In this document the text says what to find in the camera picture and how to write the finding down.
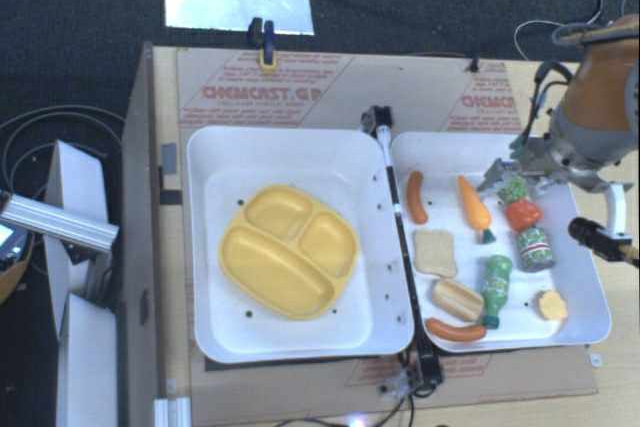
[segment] yellow plate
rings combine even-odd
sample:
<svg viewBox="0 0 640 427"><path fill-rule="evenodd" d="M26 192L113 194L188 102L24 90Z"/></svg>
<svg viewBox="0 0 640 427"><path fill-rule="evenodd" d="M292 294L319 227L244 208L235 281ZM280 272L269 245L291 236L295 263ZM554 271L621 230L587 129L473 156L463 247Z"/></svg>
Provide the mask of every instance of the yellow plate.
<svg viewBox="0 0 640 427"><path fill-rule="evenodd" d="M225 230L218 260L246 294L295 320L325 313L351 277L360 252L338 213L292 187L258 191Z"/></svg>

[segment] green bottle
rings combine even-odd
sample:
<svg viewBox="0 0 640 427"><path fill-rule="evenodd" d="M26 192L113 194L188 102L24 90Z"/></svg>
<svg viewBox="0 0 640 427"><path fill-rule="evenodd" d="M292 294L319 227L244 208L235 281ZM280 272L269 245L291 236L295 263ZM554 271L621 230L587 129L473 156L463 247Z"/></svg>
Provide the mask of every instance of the green bottle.
<svg viewBox="0 0 640 427"><path fill-rule="evenodd" d="M498 329L500 319L498 312L509 297L509 274L513 263L502 255L493 255L487 260L487 270L482 285L484 297L484 319L482 323L487 329Z"/></svg>

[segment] toy tomato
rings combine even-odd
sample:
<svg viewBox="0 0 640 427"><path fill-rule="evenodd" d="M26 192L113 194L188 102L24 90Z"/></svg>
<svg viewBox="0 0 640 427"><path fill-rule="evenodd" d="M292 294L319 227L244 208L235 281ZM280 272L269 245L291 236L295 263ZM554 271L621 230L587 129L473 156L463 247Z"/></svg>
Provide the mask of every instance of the toy tomato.
<svg viewBox="0 0 640 427"><path fill-rule="evenodd" d="M505 214L509 224L517 232L526 230L542 217L540 209L524 198L509 203Z"/></svg>

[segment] red sausage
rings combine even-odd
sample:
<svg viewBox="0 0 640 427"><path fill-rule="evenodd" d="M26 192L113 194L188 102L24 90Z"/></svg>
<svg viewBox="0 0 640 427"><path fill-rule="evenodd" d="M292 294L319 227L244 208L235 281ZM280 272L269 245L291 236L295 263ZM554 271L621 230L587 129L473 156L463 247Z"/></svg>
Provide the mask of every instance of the red sausage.
<svg viewBox="0 0 640 427"><path fill-rule="evenodd" d="M473 342L484 338L487 334L487 328L482 324L454 327L433 317L427 319L425 326L429 333L452 342Z"/></svg>
<svg viewBox="0 0 640 427"><path fill-rule="evenodd" d="M414 171L409 176L409 183L407 184L407 204L409 205L409 212L416 224L424 224L429 218L422 206L420 200L420 187L422 187L422 173L420 171Z"/></svg>

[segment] bottle cap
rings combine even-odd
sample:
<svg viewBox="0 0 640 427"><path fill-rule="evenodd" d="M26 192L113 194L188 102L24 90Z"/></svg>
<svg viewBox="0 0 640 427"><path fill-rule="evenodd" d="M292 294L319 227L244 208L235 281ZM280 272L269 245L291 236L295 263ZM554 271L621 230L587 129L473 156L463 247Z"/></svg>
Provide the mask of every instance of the bottle cap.
<svg viewBox="0 0 640 427"><path fill-rule="evenodd" d="M487 329L498 329L498 326L500 325L500 319L493 315L485 315L482 323Z"/></svg>

